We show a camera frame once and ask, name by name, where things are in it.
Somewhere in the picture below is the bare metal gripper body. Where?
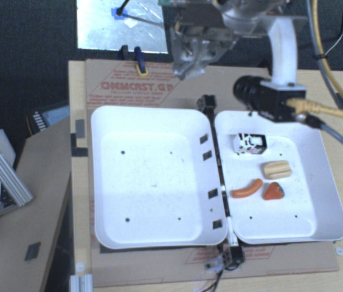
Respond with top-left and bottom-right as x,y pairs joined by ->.
171,0 -> 293,41

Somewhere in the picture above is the brown cardboard board red print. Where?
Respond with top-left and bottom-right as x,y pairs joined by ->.
85,58 -> 341,288

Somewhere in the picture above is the black and white carton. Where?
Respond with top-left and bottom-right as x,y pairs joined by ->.
232,132 -> 268,156

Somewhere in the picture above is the thin black and white rod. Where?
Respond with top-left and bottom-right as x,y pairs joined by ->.
208,108 -> 238,246

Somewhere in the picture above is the white plastic tray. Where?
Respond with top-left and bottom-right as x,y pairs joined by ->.
213,110 -> 343,245
90,105 -> 229,250

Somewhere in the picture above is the tan bread bun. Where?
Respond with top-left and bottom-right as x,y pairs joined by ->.
260,159 -> 293,179

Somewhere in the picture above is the orange sausage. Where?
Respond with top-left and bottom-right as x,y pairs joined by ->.
231,178 -> 264,199

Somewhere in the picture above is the red strawberry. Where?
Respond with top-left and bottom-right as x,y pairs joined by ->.
262,181 -> 286,201

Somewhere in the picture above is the black cylinder on white bracket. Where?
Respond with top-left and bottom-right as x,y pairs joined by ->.
232,14 -> 309,123

